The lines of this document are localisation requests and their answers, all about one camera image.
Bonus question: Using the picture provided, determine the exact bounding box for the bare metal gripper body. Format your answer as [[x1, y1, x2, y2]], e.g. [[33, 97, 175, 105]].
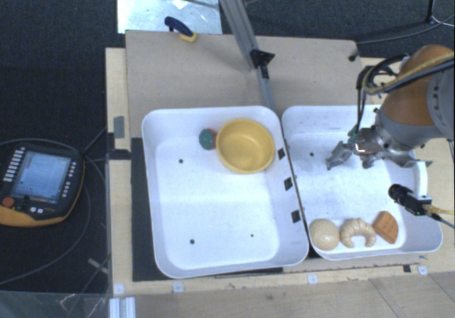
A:
[[351, 126, 417, 168]]

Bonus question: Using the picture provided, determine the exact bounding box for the white plastic tray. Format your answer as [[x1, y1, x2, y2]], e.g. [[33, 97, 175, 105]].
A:
[[281, 105, 444, 262], [141, 105, 310, 280]]

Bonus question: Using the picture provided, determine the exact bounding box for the orange biscuit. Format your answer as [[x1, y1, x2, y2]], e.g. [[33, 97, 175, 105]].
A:
[[371, 210, 400, 245]]

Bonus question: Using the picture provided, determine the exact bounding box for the beige croissant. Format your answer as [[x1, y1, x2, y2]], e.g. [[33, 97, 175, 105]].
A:
[[338, 217, 378, 249]]

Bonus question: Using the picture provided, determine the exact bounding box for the beige round bread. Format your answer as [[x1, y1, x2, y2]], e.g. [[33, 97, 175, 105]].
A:
[[308, 218, 341, 251]]

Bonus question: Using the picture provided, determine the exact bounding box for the yellow bowl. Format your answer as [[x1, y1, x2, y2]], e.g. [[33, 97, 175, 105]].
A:
[[215, 117, 277, 175]]

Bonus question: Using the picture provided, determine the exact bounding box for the green and red round toy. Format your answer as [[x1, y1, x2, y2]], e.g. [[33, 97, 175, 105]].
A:
[[198, 127, 218, 151]]

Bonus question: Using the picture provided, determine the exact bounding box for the brown cardboard board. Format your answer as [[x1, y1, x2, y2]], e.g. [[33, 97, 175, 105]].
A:
[[124, 29, 421, 274]]

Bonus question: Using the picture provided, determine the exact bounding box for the black cylinder on white bracket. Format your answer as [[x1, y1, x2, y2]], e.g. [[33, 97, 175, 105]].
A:
[[387, 159, 434, 217]]

